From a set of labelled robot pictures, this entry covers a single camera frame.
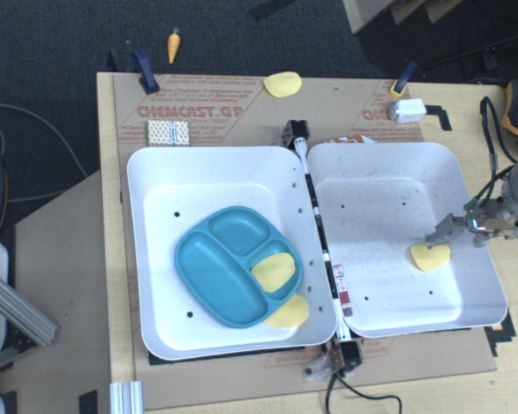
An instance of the yellow food piece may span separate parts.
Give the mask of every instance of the yellow food piece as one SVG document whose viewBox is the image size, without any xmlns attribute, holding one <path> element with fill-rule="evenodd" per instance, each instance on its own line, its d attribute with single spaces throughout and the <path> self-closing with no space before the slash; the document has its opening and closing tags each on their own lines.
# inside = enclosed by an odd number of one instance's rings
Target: yellow food piece
<svg viewBox="0 0 518 414">
<path fill-rule="evenodd" d="M 420 270 L 429 272 L 451 260 L 451 247 L 449 244 L 440 244 L 428 248 L 424 242 L 419 242 L 411 247 L 411 256 Z"/>
<path fill-rule="evenodd" d="M 251 268 L 251 274 L 267 293 L 278 290 L 294 273 L 295 262 L 290 253 L 271 254 Z"/>
<path fill-rule="evenodd" d="M 301 77 L 296 72 L 280 72 L 263 81 L 267 91 L 275 97 L 289 97 L 301 89 Z"/>
<path fill-rule="evenodd" d="M 308 318 L 309 303 L 299 294 L 294 294 L 264 322 L 274 328 L 294 328 L 302 325 Z"/>
</svg>

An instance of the orange carrot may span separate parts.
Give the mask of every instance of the orange carrot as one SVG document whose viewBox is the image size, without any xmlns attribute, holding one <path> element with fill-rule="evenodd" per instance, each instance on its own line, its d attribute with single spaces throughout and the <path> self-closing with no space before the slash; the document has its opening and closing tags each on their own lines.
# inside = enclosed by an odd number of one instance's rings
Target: orange carrot
<svg viewBox="0 0 518 414">
<path fill-rule="evenodd" d="M 174 62 L 174 57 L 179 50 L 180 46 L 180 31 L 178 28 L 173 29 L 173 33 L 169 35 L 167 40 L 167 54 L 169 56 L 169 64 L 172 65 Z"/>
</svg>

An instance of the blue divided plate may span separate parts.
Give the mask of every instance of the blue divided plate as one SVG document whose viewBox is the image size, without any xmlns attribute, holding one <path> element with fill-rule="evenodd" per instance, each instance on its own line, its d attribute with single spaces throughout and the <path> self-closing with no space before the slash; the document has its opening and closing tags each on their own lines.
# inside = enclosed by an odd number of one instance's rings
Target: blue divided plate
<svg viewBox="0 0 518 414">
<path fill-rule="evenodd" d="M 278 253 L 292 255 L 295 272 L 278 290 L 265 292 L 251 269 Z M 174 261 L 195 298 L 235 328 L 269 317 L 295 293 L 303 277 L 300 258 L 286 238 L 259 213 L 241 206 L 222 209 L 186 233 Z"/>
</svg>

